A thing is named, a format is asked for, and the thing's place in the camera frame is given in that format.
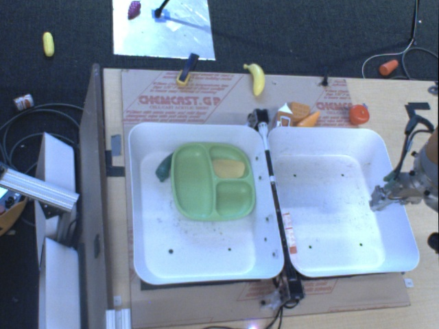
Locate yellow oblong toy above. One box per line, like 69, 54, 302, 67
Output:
42, 31, 56, 58

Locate dark green toy vegetable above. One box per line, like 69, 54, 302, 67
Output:
154, 153, 174, 183

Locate orange cone-shaped toy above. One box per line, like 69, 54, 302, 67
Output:
378, 59, 400, 77

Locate brown and white carton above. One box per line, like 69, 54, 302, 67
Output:
272, 101, 295, 129

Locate yellow banana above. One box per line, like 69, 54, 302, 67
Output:
243, 62, 266, 97

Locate brown cardboard board red print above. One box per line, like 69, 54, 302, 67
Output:
121, 69, 412, 326

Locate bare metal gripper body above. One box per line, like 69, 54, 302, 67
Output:
386, 171, 434, 206

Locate white and orange packet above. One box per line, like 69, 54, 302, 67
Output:
283, 211, 299, 255

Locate yellow toy bread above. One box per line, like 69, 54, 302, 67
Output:
211, 158, 246, 179

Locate orange carrot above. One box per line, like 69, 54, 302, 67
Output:
296, 110, 322, 128

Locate black block with thin wires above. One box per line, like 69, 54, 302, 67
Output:
248, 108, 270, 128
285, 276, 305, 302

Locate purple grapes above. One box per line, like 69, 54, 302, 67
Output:
127, 0, 143, 21

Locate small brown and white can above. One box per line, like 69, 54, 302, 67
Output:
13, 93, 36, 112

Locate white plastic tray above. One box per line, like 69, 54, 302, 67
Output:
267, 126, 420, 279
128, 121, 286, 286

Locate orange biscuit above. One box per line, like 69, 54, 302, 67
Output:
289, 101, 311, 123

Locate green divided plate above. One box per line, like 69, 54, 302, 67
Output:
170, 142, 257, 223

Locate red-orange round toy fruit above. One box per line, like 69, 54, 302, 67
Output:
348, 103, 371, 127

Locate thin black and white rod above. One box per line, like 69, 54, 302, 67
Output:
258, 121, 298, 282

